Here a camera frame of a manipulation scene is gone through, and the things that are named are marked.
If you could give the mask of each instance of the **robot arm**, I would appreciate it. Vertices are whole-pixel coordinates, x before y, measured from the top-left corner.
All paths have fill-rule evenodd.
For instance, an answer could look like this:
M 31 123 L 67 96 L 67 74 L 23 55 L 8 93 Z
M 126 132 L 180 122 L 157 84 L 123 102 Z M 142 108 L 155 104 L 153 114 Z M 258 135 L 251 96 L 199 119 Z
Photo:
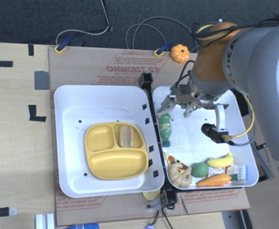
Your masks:
M 188 83 L 173 85 L 157 114 L 176 105 L 185 109 L 184 117 L 198 108 L 215 110 L 215 101 L 235 89 L 250 98 L 270 152 L 279 161 L 279 22 L 265 22 L 247 26 L 220 22 L 201 27 L 212 27 L 208 33 L 198 29 L 194 38 L 203 43 Z M 217 136 L 217 126 L 204 126 L 204 130 Z

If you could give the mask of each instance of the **toy carrot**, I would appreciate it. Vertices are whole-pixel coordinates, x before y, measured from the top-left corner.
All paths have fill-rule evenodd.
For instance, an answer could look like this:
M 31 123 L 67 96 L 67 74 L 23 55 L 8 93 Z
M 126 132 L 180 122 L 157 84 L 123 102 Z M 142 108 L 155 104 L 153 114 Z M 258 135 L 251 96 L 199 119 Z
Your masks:
M 232 180 L 232 177 L 227 173 L 215 175 L 209 178 L 206 178 L 197 183 L 198 186 L 222 186 L 228 184 Z

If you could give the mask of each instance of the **orange pumpkin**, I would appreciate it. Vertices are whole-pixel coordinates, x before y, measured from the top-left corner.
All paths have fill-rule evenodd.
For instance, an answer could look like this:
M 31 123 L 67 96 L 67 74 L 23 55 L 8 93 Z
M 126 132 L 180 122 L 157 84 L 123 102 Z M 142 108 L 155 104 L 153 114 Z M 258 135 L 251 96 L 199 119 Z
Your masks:
M 176 62 L 184 63 L 189 61 L 190 53 L 186 46 L 178 44 L 172 47 L 172 58 Z

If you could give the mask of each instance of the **white tray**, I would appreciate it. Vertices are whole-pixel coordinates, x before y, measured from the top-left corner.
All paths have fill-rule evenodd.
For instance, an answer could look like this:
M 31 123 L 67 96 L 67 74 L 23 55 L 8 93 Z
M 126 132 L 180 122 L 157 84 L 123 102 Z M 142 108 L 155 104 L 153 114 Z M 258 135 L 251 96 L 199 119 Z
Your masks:
M 161 107 L 161 103 L 167 95 L 170 94 L 170 87 L 157 87 L 152 98 L 154 102 L 155 112 Z M 229 130 L 230 135 L 237 135 L 245 130 L 245 126 L 236 102 L 236 98 L 231 91 L 227 91 L 217 101 L 220 104 L 229 104 L 225 110 L 225 127 Z M 188 118 L 184 118 L 184 109 L 176 105 L 169 113 L 172 121 L 172 134 L 169 138 L 170 147 L 163 147 L 163 152 L 174 156 L 176 159 L 185 163 L 187 166 L 193 166 L 196 163 L 204 162 L 209 157 L 218 158 L 225 156 L 231 152 L 234 157 L 234 165 L 247 165 L 247 181 L 246 182 L 230 182 L 224 187 L 249 187 L 258 181 L 258 169 L 254 160 L 250 145 L 246 146 L 229 146 L 228 144 L 217 144 L 208 138 L 201 131 L 204 123 L 216 124 L 216 114 L 214 110 L 198 109 L 192 112 Z M 236 143 L 246 143 L 247 135 L 234 139 Z M 180 190 L 190 189 L 214 189 L 220 187 L 198 187 L 196 183 L 202 178 L 193 177 L 193 182 L 188 187 L 177 187 Z
M 81 198 L 147 192 L 162 187 L 165 176 L 161 156 L 148 98 L 142 89 L 135 86 L 64 85 L 54 93 L 54 106 L 59 183 L 66 195 Z M 101 180 L 89 170 L 85 133 L 94 124 L 116 121 L 139 128 L 152 165 L 138 177 Z

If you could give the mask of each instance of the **green avocado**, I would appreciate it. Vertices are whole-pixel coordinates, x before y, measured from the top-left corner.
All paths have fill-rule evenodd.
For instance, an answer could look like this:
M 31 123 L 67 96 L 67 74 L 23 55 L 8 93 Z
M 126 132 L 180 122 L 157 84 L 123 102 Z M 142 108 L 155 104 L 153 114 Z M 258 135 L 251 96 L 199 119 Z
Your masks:
M 209 165 L 205 162 L 197 163 L 193 166 L 192 176 L 193 177 L 205 177 L 208 174 Z

